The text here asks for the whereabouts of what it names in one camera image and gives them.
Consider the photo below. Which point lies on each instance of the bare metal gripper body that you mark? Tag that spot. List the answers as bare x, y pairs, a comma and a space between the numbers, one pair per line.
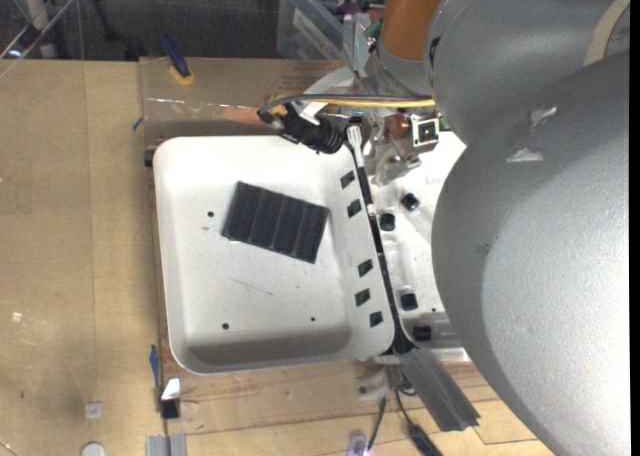
397, 128

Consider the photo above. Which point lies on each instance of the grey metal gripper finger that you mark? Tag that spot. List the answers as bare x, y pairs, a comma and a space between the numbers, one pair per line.
381, 169
407, 164

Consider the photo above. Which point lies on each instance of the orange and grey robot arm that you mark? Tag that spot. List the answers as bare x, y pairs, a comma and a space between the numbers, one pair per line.
525, 244

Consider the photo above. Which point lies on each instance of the small black cylinder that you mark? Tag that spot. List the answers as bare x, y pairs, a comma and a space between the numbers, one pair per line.
410, 201
387, 222
409, 301

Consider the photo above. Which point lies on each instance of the thin black and white rod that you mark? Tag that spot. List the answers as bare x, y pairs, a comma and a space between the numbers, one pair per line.
376, 239

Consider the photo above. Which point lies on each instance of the white plastic tray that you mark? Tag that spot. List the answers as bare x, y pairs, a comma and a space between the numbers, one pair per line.
260, 294
400, 254

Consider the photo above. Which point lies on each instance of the black ribbed rectangular insert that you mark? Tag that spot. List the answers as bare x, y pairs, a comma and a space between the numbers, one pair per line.
275, 221

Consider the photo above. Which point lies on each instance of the clear plastic storage bin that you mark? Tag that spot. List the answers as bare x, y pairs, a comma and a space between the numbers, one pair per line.
305, 19

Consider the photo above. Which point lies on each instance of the black cylinder on white bracket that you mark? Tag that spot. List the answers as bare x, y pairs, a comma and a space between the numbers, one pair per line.
320, 135

